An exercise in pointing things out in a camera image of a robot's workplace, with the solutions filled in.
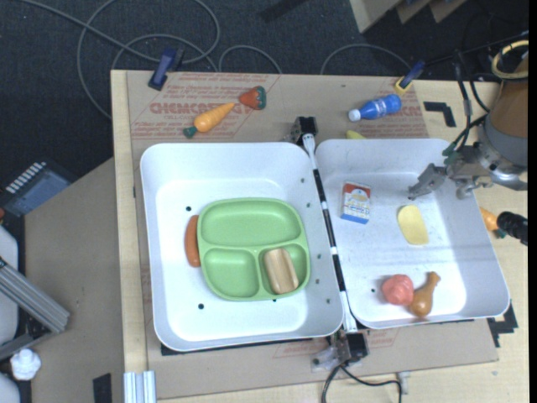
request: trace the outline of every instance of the wooden table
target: wooden table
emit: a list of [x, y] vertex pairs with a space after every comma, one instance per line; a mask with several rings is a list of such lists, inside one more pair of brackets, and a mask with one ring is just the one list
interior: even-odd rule
[[[143, 292], [140, 273], [140, 253], [138, 250], [138, 225], [136, 201], [133, 197], [134, 168], [133, 142], [131, 138], [131, 119], [129, 117], [128, 71], [112, 72], [112, 110], [114, 132], [114, 159], [117, 187], [117, 224], [119, 235], [119, 259], [121, 273], [121, 293], [123, 311], [123, 352], [124, 366], [127, 372], [141, 373], [149, 368], [146, 348], [146, 329], [143, 315]], [[336, 109], [330, 118], [339, 115], [342, 109], [354, 106], [362, 98], [371, 98], [372, 78], [350, 76], [279, 76], [278, 81], [285, 85], [297, 85], [290, 97], [278, 97], [284, 102], [288, 123], [303, 112], [319, 108], [321, 113], [328, 112], [333, 105]], [[304, 97], [300, 83], [310, 85], [310, 95]], [[331, 87], [341, 88], [340, 94], [330, 94]], [[498, 93], [494, 84], [479, 84], [477, 89], [486, 103], [492, 103]], [[451, 81], [415, 81], [415, 99], [420, 104], [429, 136], [453, 140], [464, 126], [461, 93], [455, 82]], [[364, 97], [357, 97], [362, 92]], [[308, 106], [302, 107], [301, 100], [307, 100]], [[438, 113], [428, 113], [423, 102], [445, 102], [455, 116], [458, 128], [448, 128]], [[474, 109], [478, 113], [476, 102]], [[318, 117], [320, 136], [345, 136], [348, 123], [328, 124], [328, 116]], [[245, 139], [255, 139], [261, 134], [248, 131]], [[527, 217], [527, 192], [514, 192], [501, 186], [476, 191], [480, 206], [499, 214], [503, 211], [519, 213]], [[419, 370], [411, 373], [408, 379], [409, 393], [405, 402], [429, 401], [488, 401], [488, 402], [524, 402], [529, 401], [529, 338], [528, 338], [528, 250], [513, 238], [494, 239], [493, 247], [497, 253], [505, 279], [512, 297], [518, 328], [513, 334], [500, 337], [498, 349], [499, 361], [486, 364], [457, 366], [453, 368]], [[383, 376], [376, 379], [392, 379]], [[310, 382], [302, 385], [262, 388], [221, 393], [218, 395], [198, 395], [166, 401], [319, 401], [322, 382]], [[396, 401], [395, 386], [367, 387], [358, 385], [351, 379], [336, 380], [328, 393], [329, 401]]]

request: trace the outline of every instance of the blue bottle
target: blue bottle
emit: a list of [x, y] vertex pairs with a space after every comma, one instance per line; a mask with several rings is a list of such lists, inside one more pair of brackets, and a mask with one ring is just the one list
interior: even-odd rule
[[360, 119], [377, 119], [389, 113], [396, 113], [401, 109], [401, 99], [397, 94], [388, 94], [385, 97], [372, 100], [360, 109], [349, 111], [349, 119], [353, 122]]

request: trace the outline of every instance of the green divided plate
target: green divided plate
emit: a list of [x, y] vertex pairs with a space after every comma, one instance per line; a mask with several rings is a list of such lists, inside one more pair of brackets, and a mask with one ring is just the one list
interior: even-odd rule
[[[304, 226], [288, 203], [272, 198], [214, 201], [197, 227], [201, 269], [209, 287], [235, 301], [274, 300], [300, 291], [310, 279], [310, 252]], [[263, 264], [270, 249], [290, 254], [299, 280], [285, 294], [272, 291]]]

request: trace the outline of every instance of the black floor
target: black floor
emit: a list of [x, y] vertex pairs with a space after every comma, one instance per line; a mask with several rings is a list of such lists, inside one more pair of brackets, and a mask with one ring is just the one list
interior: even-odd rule
[[[112, 156], [106, 116], [109, 71], [120, 48], [110, 38], [123, 44], [142, 38], [132, 47], [156, 58], [167, 44], [177, 42], [144, 36], [178, 36], [186, 48], [183, 70], [188, 71], [214, 71], [221, 63], [222, 71], [273, 73], [279, 68], [297, 74], [319, 74], [326, 58], [344, 45], [371, 44], [409, 64], [440, 61], [427, 67], [423, 79], [454, 79], [454, 50], [471, 50], [529, 29], [529, 0], [469, 0], [439, 24], [428, 8], [406, 24], [390, 11], [365, 34], [358, 31], [348, 0], [116, 0], [104, 8], [110, 0], [31, 1], [47, 8], [0, 0], [3, 186], [42, 157], [80, 177]], [[214, 14], [219, 34], [204, 5]], [[91, 31], [82, 36], [81, 23], [94, 14], [91, 26], [107, 37]], [[267, 56], [244, 48], [226, 54], [236, 45], [259, 48]], [[487, 58], [499, 46], [467, 53], [469, 72], [488, 72]], [[208, 50], [211, 60], [200, 60]], [[128, 52], [116, 64], [134, 70], [155, 66]], [[400, 76], [404, 70], [387, 52], [356, 48], [332, 58], [324, 73]]]

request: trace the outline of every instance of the small box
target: small box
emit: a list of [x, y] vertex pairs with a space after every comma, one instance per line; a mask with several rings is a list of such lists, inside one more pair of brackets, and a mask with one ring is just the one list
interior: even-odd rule
[[341, 218], [367, 224], [370, 213], [371, 188], [346, 182], [341, 194]]

